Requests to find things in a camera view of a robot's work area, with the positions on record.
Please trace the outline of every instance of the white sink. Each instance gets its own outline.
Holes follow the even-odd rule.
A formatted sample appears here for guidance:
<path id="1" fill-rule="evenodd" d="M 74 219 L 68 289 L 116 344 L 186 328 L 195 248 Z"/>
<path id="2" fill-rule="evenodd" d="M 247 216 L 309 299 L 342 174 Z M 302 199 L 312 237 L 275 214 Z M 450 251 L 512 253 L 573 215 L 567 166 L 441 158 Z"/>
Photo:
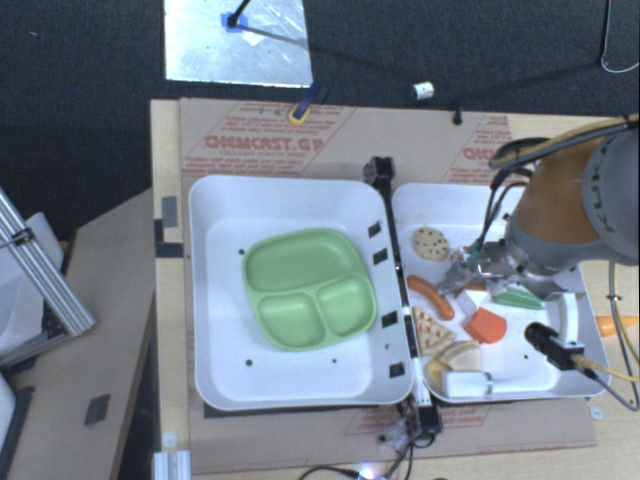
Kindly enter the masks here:
<path id="1" fill-rule="evenodd" d="M 9 423 L 11 423 L 15 407 L 16 397 L 0 375 L 0 450 L 2 450 L 4 440 L 7 437 L 7 430 L 9 430 Z"/>
<path id="2" fill-rule="evenodd" d="M 60 268 L 64 253 L 44 214 L 29 220 L 38 242 Z M 0 356 L 42 332 L 44 297 L 33 285 L 8 248 L 0 249 Z"/>

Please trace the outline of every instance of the yellow clip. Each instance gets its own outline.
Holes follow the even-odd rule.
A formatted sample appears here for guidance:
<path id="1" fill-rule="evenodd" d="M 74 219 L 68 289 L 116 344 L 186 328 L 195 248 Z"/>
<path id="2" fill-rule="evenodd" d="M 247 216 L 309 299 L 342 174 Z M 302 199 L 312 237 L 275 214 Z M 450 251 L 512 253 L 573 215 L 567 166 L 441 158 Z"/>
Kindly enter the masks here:
<path id="1" fill-rule="evenodd" d="M 293 117 L 293 114 L 295 114 L 296 110 L 298 110 L 298 107 L 300 105 L 296 105 L 295 107 L 293 107 L 290 111 L 289 111 L 289 122 L 291 124 L 295 124 L 295 125 L 301 125 L 302 123 L 305 122 L 305 120 L 307 119 L 307 117 L 309 117 L 309 114 L 311 113 L 311 107 L 307 108 L 307 110 L 304 111 L 304 114 L 302 114 L 302 116 L 300 116 L 299 119 Z"/>

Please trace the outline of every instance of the pizza slice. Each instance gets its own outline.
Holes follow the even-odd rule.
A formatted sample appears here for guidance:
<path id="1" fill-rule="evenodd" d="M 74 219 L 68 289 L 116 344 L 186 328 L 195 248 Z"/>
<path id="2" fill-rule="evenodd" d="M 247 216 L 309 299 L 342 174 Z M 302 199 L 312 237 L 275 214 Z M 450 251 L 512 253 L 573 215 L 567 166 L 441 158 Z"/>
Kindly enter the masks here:
<path id="1" fill-rule="evenodd" d="M 433 356 L 456 339 L 455 333 L 436 322 L 421 307 L 414 306 L 412 313 L 421 356 Z"/>

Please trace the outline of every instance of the blue tape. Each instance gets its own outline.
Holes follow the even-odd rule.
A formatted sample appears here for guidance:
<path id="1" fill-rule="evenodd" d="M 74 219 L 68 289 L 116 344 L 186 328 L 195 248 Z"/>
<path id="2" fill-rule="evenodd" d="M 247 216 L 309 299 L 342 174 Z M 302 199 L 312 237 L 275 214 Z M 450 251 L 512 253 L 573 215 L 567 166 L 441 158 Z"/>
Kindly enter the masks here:
<path id="1" fill-rule="evenodd" d="M 227 22 L 229 20 L 229 17 L 233 16 L 232 12 L 224 12 L 220 15 L 220 20 L 222 21 L 222 26 L 224 27 L 224 29 L 227 32 L 230 33 L 238 33 L 238 32 L 242 32 L 242 29 L 240 27 L 248 27 L 249 26 L 249 20 L 247 19 L 247 17 L 244 14 L 241 14 L 240 17 L 238 18 L 238 25 L 235 27 L 230 27 Z"/>

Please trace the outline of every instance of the cardboard sheet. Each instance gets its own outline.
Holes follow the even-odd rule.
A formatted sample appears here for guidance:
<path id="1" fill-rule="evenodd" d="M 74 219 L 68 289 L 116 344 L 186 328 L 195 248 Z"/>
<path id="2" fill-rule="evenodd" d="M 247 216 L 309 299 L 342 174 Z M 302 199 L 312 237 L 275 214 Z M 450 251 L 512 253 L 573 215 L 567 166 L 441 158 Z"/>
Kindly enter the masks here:
<path id="1" fill-rule="evenodd" d="M 202 176 L 224 173 L 360 179 L 372 156 L 392 156 L 394 187 L 406 182 L 486 184 L 495 150 L 511 139 L 509 116 L 315 106 L 302 126 L 290 104 L 183 100 L 180 104 L 183 215 Z M 190 249 L 184 225 L 185 251 Z M 194 474 L 389 460 L 377 436 L 398 419 L 395 407 L 238 415 L 207 409 L 193 382 L 191 262 L 185 255 L 189 426 Z M 450 406 L 444 432 L 417 457 L 594 446 L 582 399 Z"/>

